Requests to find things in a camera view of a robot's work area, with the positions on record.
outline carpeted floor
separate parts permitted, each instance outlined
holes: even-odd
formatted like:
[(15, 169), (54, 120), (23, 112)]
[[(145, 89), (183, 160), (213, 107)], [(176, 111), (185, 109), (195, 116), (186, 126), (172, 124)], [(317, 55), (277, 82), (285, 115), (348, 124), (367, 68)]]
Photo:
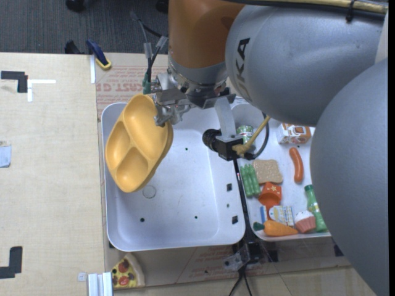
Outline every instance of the carpeted floor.
[[(104, 52), (142, 53), (144, 36), (131, 10), (148, 27), (167, 34), (167, 14), (156, 9), (158, 0), (85, 0), (82, 12), (67, 9), (65, 1), (0, 0), (0, 51), (62, 54), (72, 39), (87, 52), (85, 41), (91, 38)], [(148, 39), (157, 41), (149, 33)]]

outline black corner marker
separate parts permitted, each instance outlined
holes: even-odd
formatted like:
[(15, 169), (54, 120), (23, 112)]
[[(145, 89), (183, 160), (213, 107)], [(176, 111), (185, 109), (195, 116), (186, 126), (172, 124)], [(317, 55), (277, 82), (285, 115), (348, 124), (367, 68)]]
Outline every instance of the black corner marker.
[(22, 247), (10, 249), (9, 265), (0, 267), (0, 279), (12, 279), (16, 273), (22, 272), (22, 250)]
[(18, 80), (18, 92), (27, 93), (27, 77), (25, 72), (1, 72), (2, 79)]

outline cupcake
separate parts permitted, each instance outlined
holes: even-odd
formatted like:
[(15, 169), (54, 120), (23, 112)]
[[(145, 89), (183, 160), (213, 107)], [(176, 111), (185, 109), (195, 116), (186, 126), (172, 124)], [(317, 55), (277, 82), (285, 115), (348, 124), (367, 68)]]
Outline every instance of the cupcake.
[(315, 217), (308, 210), (296, 213), (294, 223), (296, 229), (302, 234), (315, 229)]

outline table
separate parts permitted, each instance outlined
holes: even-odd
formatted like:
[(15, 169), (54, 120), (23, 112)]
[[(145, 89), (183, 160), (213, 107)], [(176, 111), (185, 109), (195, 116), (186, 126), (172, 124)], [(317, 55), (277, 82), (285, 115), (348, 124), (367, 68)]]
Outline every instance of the table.
[[(103, 107), (141, 90), (122, 71), (132, 66), (139, 78), (146, 60), (143, 54), (108, 56), (116, 68), (96, 67), (95, 85), (89, 55), (0, 53), (0, 70), (42, 82), (33, 83), (28, 102), (16, 80), (0, 80), (0, 141), (12, 148), (10, 167), (0, 168), (0, 267), (7, 267), (10, 248), (23, 248), (22, 272), (0, 279), (1, 295), (86, 295), (78, 276), (109, 271), (123, 255), (110, 248), (105, 230), (98, 129)], [(158, 56), (156, 69), (166, 64)], [(328, 244), (280, 244), (280, 262), (250, 270), (252, 294), (374, 295)], [(136, 253), (147, 287), (115, 294), (228, 295), (235, 273), (211, 275), (218, 263), (213, 258), (198, 267), (213, 249)], [(228, 247), (216, 249), (226, 253)], [(240, 285), (235, 295), (247, 292)]]

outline black camera lens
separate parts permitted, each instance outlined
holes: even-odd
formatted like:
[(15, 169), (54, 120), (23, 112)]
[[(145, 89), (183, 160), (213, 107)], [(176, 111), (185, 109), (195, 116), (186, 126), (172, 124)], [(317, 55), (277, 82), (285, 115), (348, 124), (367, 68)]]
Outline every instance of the black camera lens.
[(208, 129), (203, 133), (203, 143), (212, 151), (218, 152), (216, 137), (221, 136), (221, 134), (219, 129)]

